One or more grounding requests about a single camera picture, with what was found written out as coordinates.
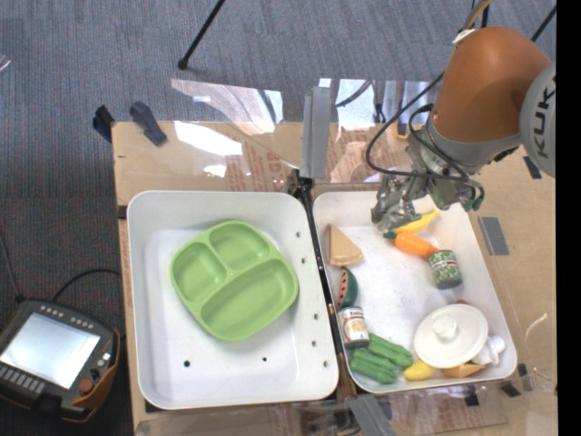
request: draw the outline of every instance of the can label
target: can label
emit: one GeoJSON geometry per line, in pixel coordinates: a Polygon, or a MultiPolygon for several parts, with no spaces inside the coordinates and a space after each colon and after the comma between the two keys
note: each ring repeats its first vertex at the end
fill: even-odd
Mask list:
{"type": "Polygon", "coordinates": [[[428,262],[438,289],[455,287],[462,282],[458,261],[452,251],[446,250],[432,253],[428,258],[428,262]]]}
{"type": "Polygon", "coordinates": [[[369,342],[369,332],[361,307],[347,307],[337,313],[341,339],[346,348],[361,347],[369,342]]]}

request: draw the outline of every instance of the green vegetable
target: green vegetable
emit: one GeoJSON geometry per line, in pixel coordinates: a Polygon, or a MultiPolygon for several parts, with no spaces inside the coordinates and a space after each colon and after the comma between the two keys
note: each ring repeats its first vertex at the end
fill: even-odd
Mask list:
{"type": "Polygon", "coordinates": [[[396,365],[409,367],[413,363],[413,354],[402,345],[388,341],[373,332],[369,334],[367,349],[370,352],[390,359],[396,365]]]}
{"type": "Polygon", "coordinates": [[[381,384],[391,384],[397,379],[395,372],[381,368],[375,363],[364,361],[361,358],[358,359],[352,356],[349,366],[352,371],[369,376],[381,384]]]}
{"type": "Polygon", "coordinates": [[[390,359],[386,359],[385,357],[379,357],[378,355],[376,355],[375,353],[371,353],[367,349],[355,349],[353,351],[352,358],[357,360],[358,362],[371,363],[388,371],[398,368],[398,365],[396,365],[390,359]]]}

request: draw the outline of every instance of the green divided plate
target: green divided plate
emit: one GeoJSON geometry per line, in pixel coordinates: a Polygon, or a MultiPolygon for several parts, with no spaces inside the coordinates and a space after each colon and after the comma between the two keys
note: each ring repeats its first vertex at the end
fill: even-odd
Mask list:
{"type": "Polygon", "coordinates": [[[240,220],[219,223],[172,258],[173,287],[212,336],[240,341],[287,310],[299,292],[291,265],[260,230],[240,220]]]}

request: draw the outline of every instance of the orange carrot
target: orange carrot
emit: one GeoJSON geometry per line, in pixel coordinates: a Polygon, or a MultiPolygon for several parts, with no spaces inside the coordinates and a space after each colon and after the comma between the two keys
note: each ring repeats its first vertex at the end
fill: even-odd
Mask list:
{"type": "Polygon", "coordinates": [[[390,231],[389,233],[383,234],[383,237],[392,240],[395,246],[401,251],[415,253],[416,255],[421,255],[425,258],[428,258],[432,253],[439,251],[438,247],[432,245],[414,233],[408,233],[405,231],[394,233],[393,231],[390,231]]]}

